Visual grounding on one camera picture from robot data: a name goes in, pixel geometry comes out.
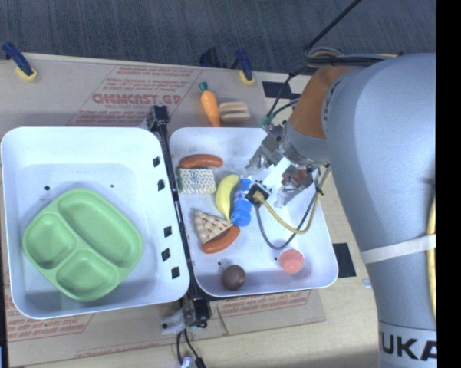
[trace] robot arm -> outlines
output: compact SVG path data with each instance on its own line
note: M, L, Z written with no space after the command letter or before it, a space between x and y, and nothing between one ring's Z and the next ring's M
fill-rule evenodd
M358 247L368 258L382 368L437 365L426 259L434 236L423 237L430 234L435 195L435 68L434 54L321 68L289 121L265 127L268 137L246 168L252 174L285 160L280 178L294 188L282 198L286 205L312 183L315 169L330 163ZM407 248L413 241L426 245ZM392 247L400 254L391 258ZM375 255L379 251L387 256Z

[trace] kuka logo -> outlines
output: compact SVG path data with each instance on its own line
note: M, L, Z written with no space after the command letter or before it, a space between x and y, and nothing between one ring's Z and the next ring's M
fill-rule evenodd
M427 340L423 346L423 352L417 356L411 349L415 344L420 341L417 338L409 338L403 340L401 336L394 336L393 334L385 334L379 331L378 344L381 352L397 355L398 357L409 357L412 360L427 361L428 359L438 359L438 351L436 348L435 340Z

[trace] metal bracket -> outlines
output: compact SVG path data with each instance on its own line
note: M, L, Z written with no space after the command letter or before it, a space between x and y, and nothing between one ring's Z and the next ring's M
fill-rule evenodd
M203 326L204 323L212 316L209 306L209 299L198 286L194 275L193 263L186 236L186 227L183 222L182 209L179 200L179 192L177 190L177 180L170 155L169 140L166 125L170 122L169 113L165 105L153 105L147 117L147 126L150 132L157 134L162 146L163 158L166 164L167 176L169 178L170 189L173 197L174 207L183 241L184 253L186 255L186 263L189 270L189 289L186 296L181 301L182 308L174 315L163 317L160 319L160 325L163 333L172 333L181 330L188 326Z
M162 334L178 334L187 327L204 327L211 317L209 302L205 299L196 299L185 296L183 306L174 314L159 318Z

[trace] toy sausage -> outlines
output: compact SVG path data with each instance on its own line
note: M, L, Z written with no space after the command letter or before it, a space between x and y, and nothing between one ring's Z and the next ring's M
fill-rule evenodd
M215 238L203 244L205 254L214 254L231 245L239 236L240 227L233 225L222 237Z
M184 159L181 159L179 163L179 168L190 169L198 168L200 166L214 166L219 168L223 165L223 161L218 156L212 156L209 154L198 154L195 156L188 156Z

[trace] green divided plate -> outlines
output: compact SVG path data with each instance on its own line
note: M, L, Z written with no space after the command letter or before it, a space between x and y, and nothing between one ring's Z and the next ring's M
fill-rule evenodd
M24 252L60 291L95 301L116 288L143 254L136 226L90 189L72 189L45 207L25 229Z

